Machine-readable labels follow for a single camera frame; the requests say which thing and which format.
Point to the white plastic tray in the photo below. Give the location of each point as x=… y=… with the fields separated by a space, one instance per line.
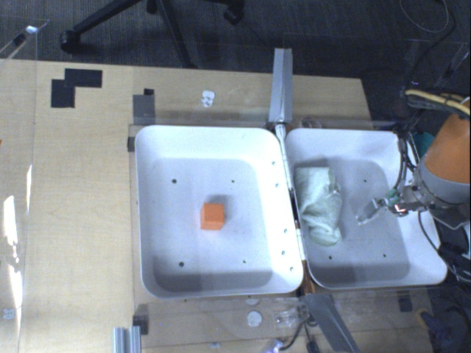
x=217 y=256
x=368 y=241

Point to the orange cube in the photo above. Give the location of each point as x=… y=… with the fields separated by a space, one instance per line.
x=212 y=216

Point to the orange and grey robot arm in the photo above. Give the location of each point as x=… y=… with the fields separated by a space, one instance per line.
x=450 y=149

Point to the pale green cloth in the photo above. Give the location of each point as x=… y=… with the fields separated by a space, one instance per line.
x=319 y=204

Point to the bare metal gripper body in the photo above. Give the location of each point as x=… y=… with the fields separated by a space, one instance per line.
x=412 y=204

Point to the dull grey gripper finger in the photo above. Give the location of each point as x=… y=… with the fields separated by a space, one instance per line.
x=366 y=217
x=377 y=204

